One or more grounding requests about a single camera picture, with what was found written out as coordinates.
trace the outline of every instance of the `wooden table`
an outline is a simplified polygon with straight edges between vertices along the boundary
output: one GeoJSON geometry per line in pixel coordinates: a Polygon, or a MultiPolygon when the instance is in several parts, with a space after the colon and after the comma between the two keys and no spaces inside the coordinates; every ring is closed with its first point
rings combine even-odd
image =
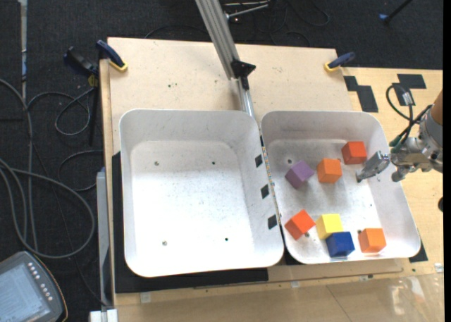
{"type": "MultiPolygon", "coordinates": [[[[240,109],[240,105],[236,84],[227,80],[211,43],[121,38],[110,38],[108,43],[129,64],[125,73],[119,73],[109,67],[106,61],[100,63],[104,163],[110,213],[110,246],[113,247],[111,157],[120,150],[120,117],[126,111],[138,108],[233,110],[240,109]]],[[[381,122],[390,140],[406,127],[406,120],[399,117],[385,100],[385,90],[391,83],[397,82],[397,74],[422,75],[426,83],[426,89],[413,91],[415,115],[432,104],[442,88],[441,70],[341,68],[327,73],[323,65],[337,57],[334,49],[239,44],[237,50],[243,61],[257,66],[249,77],[249,83],[258,123],[266,112],[273,110],[361,110],[357,93],[348,92],[346,88],[344,76],[350,75],[356,77],[359,85],[371,86],[379,108],[379,112],[373,114],[381,122]]],[[[268,269],[267,283],[113,293],[113,304],[118,310],[120,321],[122,318],[124,321],[131,321],[129,318],[148,321],[146,318],[149,314],[155,316],[155,321],[202,321],[211,314],[215,304],[218,304],[219,313],[211,317],[215,321],[231,321],[242,314],[250,315],[248,319],[241,320],[255,318],[259,321],[274,321],[276,319],[271,314],[260,316],[257,311],[259,306],[265,309],[269,303],[274,305],[274,311],[280,313],[285,308],[306,313],[306,309],[315,305],[316,302],[300,303],[301,297],[293,293],[293,288],[299,286],[303,287],[303,291],[311,288],[310,297],[316,293],[319,300],[330,300],[333,307],[330,311],[327,308],[324,311],[337,316],[342,311],[335,310],[336,305],[330,299],[330,291],[326,286],[359,283],[362,279],[366,280],[368,275],[374,279],[387,279],[436,274],[444,261],[443,213],[437,207],[443,195],[442,175],[435,171],[416,172],[401,183],[428,261],[412,264],[409,259],[384,259],[298,266],[287,266],[282,261],[268,269]],[[223,301],[233,308],[222,316],[223,301]],[[249,304],[255,305],[254,317],[249,311],[249,304]],[[187,315],[186,309],[196,312],[187,315]]]]}

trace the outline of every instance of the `screen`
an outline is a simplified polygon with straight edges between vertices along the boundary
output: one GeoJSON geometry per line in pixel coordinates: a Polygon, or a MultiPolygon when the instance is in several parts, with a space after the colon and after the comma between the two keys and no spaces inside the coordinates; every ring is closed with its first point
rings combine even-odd
{"type": "Polygon", "coordinates": [[[32,322],[49,312],[24,263],[0,274],[0,322],[32,322]]]}

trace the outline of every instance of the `blue clamp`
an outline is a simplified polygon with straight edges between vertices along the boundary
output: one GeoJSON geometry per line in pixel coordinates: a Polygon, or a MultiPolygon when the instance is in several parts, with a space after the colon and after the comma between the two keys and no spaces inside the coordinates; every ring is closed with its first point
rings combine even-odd
{"type": "Polygon", "coordinates": [[[112,47],[110,47],[103,40],[98,40],[96,43],[96,48],[107,58],[110,59],[110,65],[113,66],[116,70],[120,72],[124,72],[127,70],[128,64],[121,59],[121,57],[114,51],[112,47]]]}
{"type": "Polygon", "coordinates": [[[350,53],[343,54],[342,56],[339,56],[334,61],[331,61],[330,63],[324,64],[324,68],[328,71],[334,71],[337,70],[340,66],[342,66],[345,63],[349,63],[350,61],[354,60],[355,53],[351,51],[350,53]]]}

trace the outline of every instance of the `orange block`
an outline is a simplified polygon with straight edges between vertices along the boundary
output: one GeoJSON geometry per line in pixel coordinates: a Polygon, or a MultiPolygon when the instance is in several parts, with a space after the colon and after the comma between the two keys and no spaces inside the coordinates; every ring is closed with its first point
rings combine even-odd
{"type": "Polygon", "coordinates": [[[287,223],[285,223],[285,228],[296,240],[301,237],[301,235],[307,233],[310,228],[315,226],[315,221],[311,219],[311,216],[307,213],[305,209],[302,209],[298,214],[295,214],[287,223]]]}
{"type": "Polygon", "coordinates": [[[366,148],[363,142],[348,142],[341,152],[345,164],[361,164],[366,161],[366,148]]]}
{"type": "Polygon", "coordinates": [[[387,245],[382,228],[365,228],[359,233],[359,243],[363,253],[377,253],[387,245]]]}
{"type": "Polygon", "coordinates": [[[335,183],[342,176],[340,159],[323,158],[316,166],[318,180],[321,183],[335,183]]]}

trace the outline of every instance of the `purple block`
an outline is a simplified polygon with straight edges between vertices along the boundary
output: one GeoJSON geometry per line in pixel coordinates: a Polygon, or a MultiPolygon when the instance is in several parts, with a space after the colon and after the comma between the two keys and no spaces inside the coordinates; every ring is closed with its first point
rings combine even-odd
{"type": "Polygon", "coordinates": [[[288,182],[294,187],[299,188],[303,182],[309,179],[315,171],[309,167],[304,161],[298,161],[290,170],[285,174],[288,182]]]}

